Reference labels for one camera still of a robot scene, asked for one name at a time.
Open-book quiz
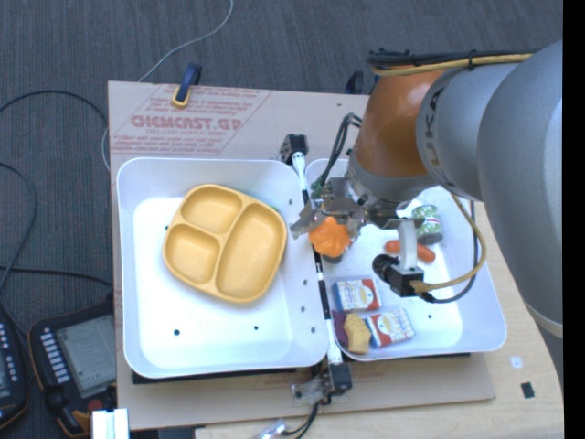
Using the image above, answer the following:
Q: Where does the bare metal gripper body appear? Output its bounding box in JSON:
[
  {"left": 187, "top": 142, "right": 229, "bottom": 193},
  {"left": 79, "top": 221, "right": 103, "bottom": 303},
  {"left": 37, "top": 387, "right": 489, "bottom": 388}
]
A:
[{"left": 314, "top": 176, "right": 399, "bottom": 229}]

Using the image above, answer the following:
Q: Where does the orange ridged toy food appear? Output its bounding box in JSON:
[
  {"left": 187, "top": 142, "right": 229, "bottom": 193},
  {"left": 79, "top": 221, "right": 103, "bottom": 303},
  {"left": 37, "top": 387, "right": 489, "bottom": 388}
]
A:
[{"left": 308, "top": 216, "right": 353, "bottom": 258}]

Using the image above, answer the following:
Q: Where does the red and blue small carton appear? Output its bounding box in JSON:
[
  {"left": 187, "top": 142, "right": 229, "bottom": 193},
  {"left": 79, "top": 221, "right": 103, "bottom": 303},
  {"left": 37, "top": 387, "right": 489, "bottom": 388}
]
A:
[
  {"left": 365, "top": 307, "right": 417, "bottom": 349},
  {"left": 331, "top": 277, "right": 383, "bottom": 314}
]

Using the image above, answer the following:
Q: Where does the yellow divided plate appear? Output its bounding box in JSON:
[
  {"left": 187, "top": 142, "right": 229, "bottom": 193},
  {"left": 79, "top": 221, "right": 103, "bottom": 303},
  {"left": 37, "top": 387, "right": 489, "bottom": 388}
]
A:
[{"left": 161, "top": 183, "right": 290, "bottom": 305}]

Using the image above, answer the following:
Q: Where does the green patterned small can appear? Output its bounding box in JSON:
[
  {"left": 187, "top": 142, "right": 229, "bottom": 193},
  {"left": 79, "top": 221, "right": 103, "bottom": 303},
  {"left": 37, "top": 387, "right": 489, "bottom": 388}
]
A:
[{"left": 410, "top": 203, "right": 445, "bottom": 247}]

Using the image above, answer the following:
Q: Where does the orange toy sausage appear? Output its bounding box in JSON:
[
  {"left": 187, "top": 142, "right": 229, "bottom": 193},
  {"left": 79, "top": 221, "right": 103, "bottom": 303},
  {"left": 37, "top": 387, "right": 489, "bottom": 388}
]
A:
[{"left": 383, "top": 239, "right": 437, "bottom": 264}]

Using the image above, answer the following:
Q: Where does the thin black and white rod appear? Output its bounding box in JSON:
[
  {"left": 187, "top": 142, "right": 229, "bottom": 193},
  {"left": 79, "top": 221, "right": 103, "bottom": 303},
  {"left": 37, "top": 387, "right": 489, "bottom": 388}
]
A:
[{"left": 292, "top": 151, "right": 345, "bottom": 366}]

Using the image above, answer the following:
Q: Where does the brown cardboard board red print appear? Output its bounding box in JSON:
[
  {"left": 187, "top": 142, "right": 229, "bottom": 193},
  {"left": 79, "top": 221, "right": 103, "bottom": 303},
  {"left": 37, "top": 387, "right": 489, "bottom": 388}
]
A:
[{"left": 107, "top": 80, "right": 497, "bottom": 432}]

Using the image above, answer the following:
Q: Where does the white plastic tray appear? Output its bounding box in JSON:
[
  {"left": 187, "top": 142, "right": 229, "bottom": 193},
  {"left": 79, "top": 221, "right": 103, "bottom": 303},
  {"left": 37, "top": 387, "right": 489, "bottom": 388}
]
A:
[
  {"left": 304, "top": 157, "right": 508, "bottom": 363},
  {"left": 115, "top": 155, "right": 331, "bottom": 380}
]

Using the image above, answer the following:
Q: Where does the black cylinder on white bracket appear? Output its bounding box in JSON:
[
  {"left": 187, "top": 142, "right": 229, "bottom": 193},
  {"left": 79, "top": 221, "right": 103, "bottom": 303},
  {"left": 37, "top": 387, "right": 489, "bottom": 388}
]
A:
[{"left": 371, "top": 217, "right": 426, "bottom": 299}]

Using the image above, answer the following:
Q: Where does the black block with thin wires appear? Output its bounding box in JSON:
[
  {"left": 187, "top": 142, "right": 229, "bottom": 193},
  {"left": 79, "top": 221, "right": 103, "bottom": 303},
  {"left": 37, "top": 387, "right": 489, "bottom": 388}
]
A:
[
  {"left": 279, "top": 133, "right": 310, "bottom": 164},
  {"left": 291, "top": 362, "right": 355, "bottom": 407}
]

